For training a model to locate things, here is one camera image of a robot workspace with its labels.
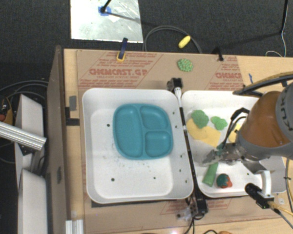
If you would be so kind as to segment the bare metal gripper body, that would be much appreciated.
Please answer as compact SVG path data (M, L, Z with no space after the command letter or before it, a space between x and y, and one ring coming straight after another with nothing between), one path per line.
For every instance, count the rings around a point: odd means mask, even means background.
M221 143L219 146L220 157L219 161L233 165L237 161L245 160L245 150L238 142L235 143Z

